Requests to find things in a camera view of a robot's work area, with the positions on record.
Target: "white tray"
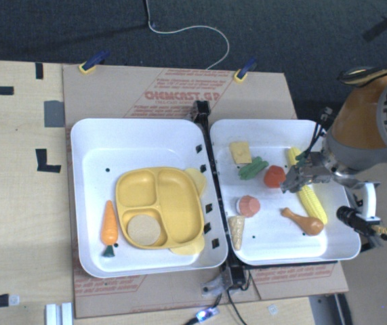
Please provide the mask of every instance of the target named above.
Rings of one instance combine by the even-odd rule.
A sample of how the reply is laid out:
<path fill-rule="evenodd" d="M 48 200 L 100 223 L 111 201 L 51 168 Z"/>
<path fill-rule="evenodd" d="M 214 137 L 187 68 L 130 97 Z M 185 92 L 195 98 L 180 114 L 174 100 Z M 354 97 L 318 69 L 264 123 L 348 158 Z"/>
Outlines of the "white tray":
<path fill-rule="evenodd" d="M 217 267 L 225 261 L 228 245 L 216 189 L 203 134 L 194 123 L 177 119 L 84 119 L 71 131 L 71 146 L 79 258 L 89 274 L 106 278 L 186 271 Z M 201 197 L 207 227 L 201 253 L 176 255 L 169 249 L 136 248 L 119 228 L 115 256 L 102 256 L 104 205 L 107 200 L 116 204 L 115 184 L 123 173 L 144 167 L 200 169 L 201 165 L 205 165 L 203 174 L 207 178 Z"/>
<path fill-rule="evenodd" d="M 344 187 L 335 182 L 312 185 L 327 212 L 328 223 L 318 236 L 307 236 L 281 215 L 285 207 L 307 215 L 296 194 L 267 188 L 263 182 L 266 169 L 247 181 L 238 176 L 229 143 L 247 141 L 253 157 L 261 156 L 270 165 L 284 167 L 288 165 L 287 150 L 293 146 L 306 149 L 314 126 L 312 121 L 300 120 L 222 120 L 211 126 L 226 218 L 237 214 L 235 205 L 243 195 L 254 196 L 261 204 L 260 212 L 246 218 L 241 250 L 235 252 L 248 265 L 337 261 L 352 259 L 360 251 L 359 235 L 336 217 L 340 206 L 348 206 Z M 318 141 L 313 150 L 320 147 Z"/>

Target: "white cable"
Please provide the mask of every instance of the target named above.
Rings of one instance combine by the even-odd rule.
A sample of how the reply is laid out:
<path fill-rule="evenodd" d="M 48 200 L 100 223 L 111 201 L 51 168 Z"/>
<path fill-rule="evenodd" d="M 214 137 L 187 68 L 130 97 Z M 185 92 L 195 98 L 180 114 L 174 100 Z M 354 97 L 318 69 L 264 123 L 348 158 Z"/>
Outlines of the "white cable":
<path fill-rule="evenodd" d="M 158 31 L 158 30 L 155 30 L 152 26 L 151 26 L 151 14 L 150 14 L 150 8 L 148 6 L 148 0 L 145 0 L 145 5 L 146 5 L 146 13 L 148 15 L 148 27 L 151 31 L 153 31 L 154 33 L 156 34 L 162 34 L 162 35 L 169 35 L 169 34 L 176 34 L 176 33 L 180 33 L 182 31 L 185 31 L 185 30 L 189 30 L 189 29 L 196 29 L 196 28 L 204 28 L 204 29 L 209 29 L 209 30 L 212 30 L 212 31 L 216 31 L 220 36 L 222 36 L 226 42 L 226 53 L 223 57 L 221 57 L 217 62 L 215 62 L 214 64 L 208 66 L 206 68 L 206 70 L 209 70 L 210 68 L 213 68 L 214 66 L 216 66 L 217 64 L 219 64 L 220 62 L 222 62 L 229 54 L 229 40 L 228 38 L 225 36 L 225 34 L 216 29 L 216 28 L 213 28 L 211 26 L 208 26 L 208 25 L 192 25 L 192 26 L 187 26 L 186 28 L 181 28 L 180 30 L 174 30 L 174 31 Z"/>

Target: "brown drumstick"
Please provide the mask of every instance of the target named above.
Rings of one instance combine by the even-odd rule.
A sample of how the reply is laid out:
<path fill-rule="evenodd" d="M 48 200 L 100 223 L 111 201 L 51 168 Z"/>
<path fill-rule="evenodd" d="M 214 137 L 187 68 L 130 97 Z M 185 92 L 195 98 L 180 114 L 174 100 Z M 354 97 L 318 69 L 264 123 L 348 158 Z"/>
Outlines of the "brown drumstick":
<path fill-rule="evenodd" d="M 303 217 L 295 214 L 288 207 L 285 207 L 281 214 L 286 218 L 294 220 L 294 222 L 298 224 L 309 236 L 318 235 L 324 228 L 324 224 L 320 219 L 315 217 Z"/>

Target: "yellow corn cob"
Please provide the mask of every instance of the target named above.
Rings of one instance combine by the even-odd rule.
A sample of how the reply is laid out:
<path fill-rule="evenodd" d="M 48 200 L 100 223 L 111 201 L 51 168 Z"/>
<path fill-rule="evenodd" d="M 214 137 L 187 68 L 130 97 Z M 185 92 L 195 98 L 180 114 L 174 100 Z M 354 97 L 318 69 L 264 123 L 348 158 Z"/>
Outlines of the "yellow corn cob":
<path fill-rule="evenodd" d="M 296 148 L 291 147 L 288 151 L 288 159 L 289 164 L 291 166 L 295 165 L 297 163 L 296 156 L 301 154 L 302 152 Z M 320 203 L 320 200 L 318 199 L 317 195 L 315 194 L 314 190 L 309 188 L 309 186 L 303 186 L 302 189 L 297 192 L 300 201 L 303 204 L 303 207 L 306 209 L 306 212 L 310 217 L 316 217 L 320 219 L 323 224 L 327 224 L 327 215 L 324 211 L 323 206 Z"/>

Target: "pink round toy food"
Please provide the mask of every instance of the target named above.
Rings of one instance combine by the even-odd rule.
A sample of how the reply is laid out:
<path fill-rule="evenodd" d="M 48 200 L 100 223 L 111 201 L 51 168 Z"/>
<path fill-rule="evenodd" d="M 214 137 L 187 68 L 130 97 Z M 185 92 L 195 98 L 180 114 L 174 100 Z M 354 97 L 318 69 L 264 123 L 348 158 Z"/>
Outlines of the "pink round toy food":
<path fill-rule="evenodd" d="M 247 218 L 253 217 L 260 210 L 260 201 L 250 195 L 244 195 L 237 201 L 237 212 Z"/>

